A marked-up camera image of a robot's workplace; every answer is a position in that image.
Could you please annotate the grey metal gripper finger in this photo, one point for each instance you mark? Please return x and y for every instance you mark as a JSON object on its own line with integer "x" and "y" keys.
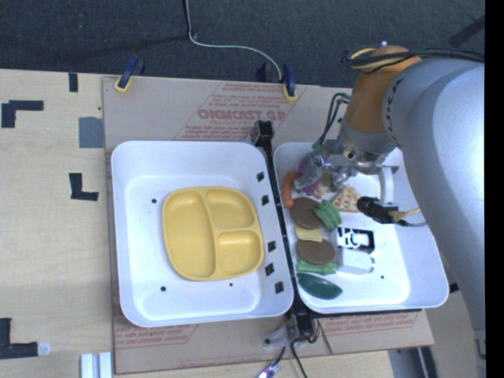
{"x": 308, "y": 177}
{"x": 341, "y": 179}

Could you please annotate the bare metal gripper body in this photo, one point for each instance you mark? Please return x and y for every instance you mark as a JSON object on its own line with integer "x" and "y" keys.
{"x": 346, "y": 160}

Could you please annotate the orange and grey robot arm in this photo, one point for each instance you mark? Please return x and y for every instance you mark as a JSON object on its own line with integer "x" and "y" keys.
{"x": 433, "y": 140}

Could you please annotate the purple grapes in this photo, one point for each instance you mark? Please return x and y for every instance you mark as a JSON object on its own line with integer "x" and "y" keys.
{"x": 303, "y": 165}

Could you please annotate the beige bread piece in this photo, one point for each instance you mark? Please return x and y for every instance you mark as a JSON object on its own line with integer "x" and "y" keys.
{"x": 323, "y": 185}

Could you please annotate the pizza slice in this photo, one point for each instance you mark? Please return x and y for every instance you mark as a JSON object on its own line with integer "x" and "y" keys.
{"x": 346, "y": 201}

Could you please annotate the orange sausage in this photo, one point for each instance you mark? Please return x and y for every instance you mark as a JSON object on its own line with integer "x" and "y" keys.
{"x": 286, "y": 189}

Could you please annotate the green pea pods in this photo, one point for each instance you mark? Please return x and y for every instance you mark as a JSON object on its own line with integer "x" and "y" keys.
{"x": 328, "y": 213}

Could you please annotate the brown round patty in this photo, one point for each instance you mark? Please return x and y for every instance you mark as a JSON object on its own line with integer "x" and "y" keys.
{"x": 304, "y": 213}
{"x": 315, "y": 251}

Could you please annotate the yellow cheese slice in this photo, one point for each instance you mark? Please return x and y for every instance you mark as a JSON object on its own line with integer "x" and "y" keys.
{"x": 308, "y": 233}

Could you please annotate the white carton with black print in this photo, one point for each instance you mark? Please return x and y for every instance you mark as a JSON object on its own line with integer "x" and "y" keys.
{"x": 356, "y": 260}

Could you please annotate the green lettuce leaf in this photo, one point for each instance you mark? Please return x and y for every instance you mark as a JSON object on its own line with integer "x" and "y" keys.
{"x": 311, "y": 268}

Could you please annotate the white plastic tray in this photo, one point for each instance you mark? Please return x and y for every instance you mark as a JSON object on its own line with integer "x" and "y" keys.
{"x": 401, "y": 266}
{"x": 141, "y": 250}

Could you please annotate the dark green oval leaf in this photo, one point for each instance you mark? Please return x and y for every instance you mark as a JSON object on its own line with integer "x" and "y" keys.
{"x": 319, "y": 286}

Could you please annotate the yellow divided plate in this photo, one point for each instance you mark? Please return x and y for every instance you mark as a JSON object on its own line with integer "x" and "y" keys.
{"x": 189, "y": 230}

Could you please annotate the brown cardboard board red print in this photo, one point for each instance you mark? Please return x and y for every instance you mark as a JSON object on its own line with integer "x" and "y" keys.
{"x": 165, "y": 108}

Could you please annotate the black cylinder on white bracket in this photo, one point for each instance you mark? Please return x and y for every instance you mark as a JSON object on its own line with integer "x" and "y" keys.
{"x": 376, "y": 208}

